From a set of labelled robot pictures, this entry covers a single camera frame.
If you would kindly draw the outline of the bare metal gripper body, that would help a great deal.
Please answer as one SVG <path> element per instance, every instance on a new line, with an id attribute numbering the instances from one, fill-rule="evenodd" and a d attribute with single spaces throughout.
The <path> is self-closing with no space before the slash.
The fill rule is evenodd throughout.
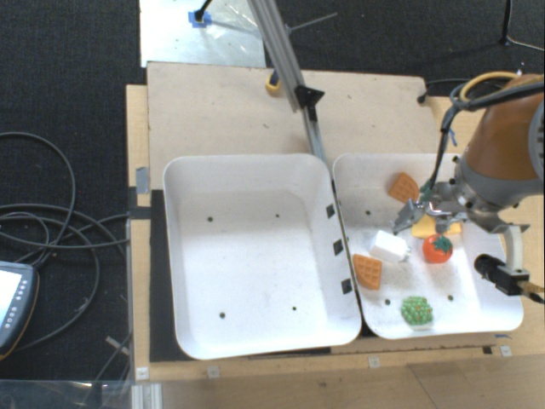
<path id="1" fill-rule="evenodd" d="M 505 181 L 483 188 L 482 193 L 477 193 L 463 179 L 451 178 L 433 186 L 429 182 L 424 185 L 427 215 L 433 218 L 439 213 L 465 212 L 466 222 L 472 222 L 487 233 L 504 233 L 510 223 L 503 221 L 499 213 L 517 206 L 527 196 L 528 193 L 518 192 Z"/>

